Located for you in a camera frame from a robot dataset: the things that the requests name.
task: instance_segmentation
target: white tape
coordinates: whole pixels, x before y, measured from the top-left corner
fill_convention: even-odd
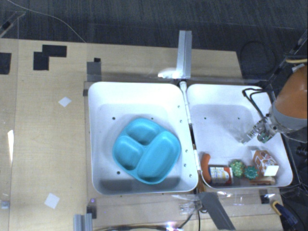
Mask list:
[[[60,200],[59,197],[50,193],[45,201],[45,205],[47,205],[48,207],[52,209],[55,209],[57,207],[59,200]]]
[[[67,105],[71,102],[72,100],[70,100],[67,97],[62,98],[58,103],[60,105],[62,105],[63,107],[67,107]]]

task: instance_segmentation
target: thin white wire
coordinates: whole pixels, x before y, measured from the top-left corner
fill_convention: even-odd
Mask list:
[[[62,23],[64,23],[66,26],[68,26],[84,43],[86,43],[86,41],[68,24],[68,23],[66,23],[65,21],[63,21],[63,20],[61,20],[60,18],[58,18],[58,17],[55,17],[55,16],[53,16],[53,15],[50,15],[50,14],[46,14],[46,13],[42,13],[42,12],[38,12],[38,11],[35,11],[35,10],[32,10],[32,9],[28,9],[28,8],[25,8],[25,7],[23,7],[23,6],[20,6],[20,5],[18,5],[18,4],[16,4],[16,3],[14,3],[13,1],[11,1],[11,0],[7,0],[8,2],[10,2],[11,4],[13,4],[13,5],[15,5],[15,6],[17,6],[17,7],[19,7],[19,8],[22,8],[22,9],[24,9],[24,10],[28,10],[28,11],[31,11],[31,12],[33,12],[33,13],[38,13],[38,14],[42,14],[42,15],[45,15],[45,16],[49,16],[49,17],[51,17],[51,18],[54,18],[54,19],[56,19],[56,20],[58,20],[58,21],[61,21]]]

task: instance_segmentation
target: wooden table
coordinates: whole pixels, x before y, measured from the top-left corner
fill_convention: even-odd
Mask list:
[[[67,56],[50,57],[49,71],[34,71],[34,52],[42,52],[43,44],[67,46]],[[160,70],[176,66],[177,49],[0,39],[0,52],[12,53],[10,74],[0,75],[0,117],[10,124],[1,126],[0,131],[6,135],[13,129],[15,134],[13,164],[7,149],[0,151],[1,200],[6,200],[3,193],[7,193],[11,202],[10,211],[0,210],[0,230],[73,230],[74,214],[85,214],[88,203],[83,97],[87,62],[100,58],[105,76],[155,77]],[[192,76],[241,78],[236,53],[193,50]],[[58,103],[63,97],[71,100],[66,107]],[[269,192],[281,201],[278,189]],[[49,193],[60,198],[55,209],[44,204]],[[237,230],[282,230],[270,205],[258,202],[258,191],[243,194],[254,198],[245,205],[238,205],[234,198],[223,203]],[[159,222],[155,216],[162,210],[175,218],[170,220],[186,219],[179,215],[178,206],[174,209],[158,203],[157,208],[149,209],[151,201],[149,206],[138,205],[134,197],[126,199],[124,206],[123,198],[102,196],[106,215],[93,221],[94,226],[118,225],[121,220],[125,224]],[[201,230],[216,230],[208,214],[202,214],[201,219]],[[185,230],[197,230],[197,225],[193,216]]]

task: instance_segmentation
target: orange object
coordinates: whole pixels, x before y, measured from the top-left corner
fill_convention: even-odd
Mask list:
[[[206,183],[211,183],[212,178],[210,175],[210,172],[208,171],[208,162],[211,159],[210,154],[205,153],[201,159],[201,170],[202,170],[202,176],[203,179],[206,181]]]
[[[277,97],[275,107],[286,116],[307,119],[307,65],[290,76]]]

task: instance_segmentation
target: blue object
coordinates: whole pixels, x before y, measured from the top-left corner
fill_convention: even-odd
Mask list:
[[[161,183],[181,152],[178,138],[145,118],[130,122],[113,146],[115,162],[127,173],[146,184]]]

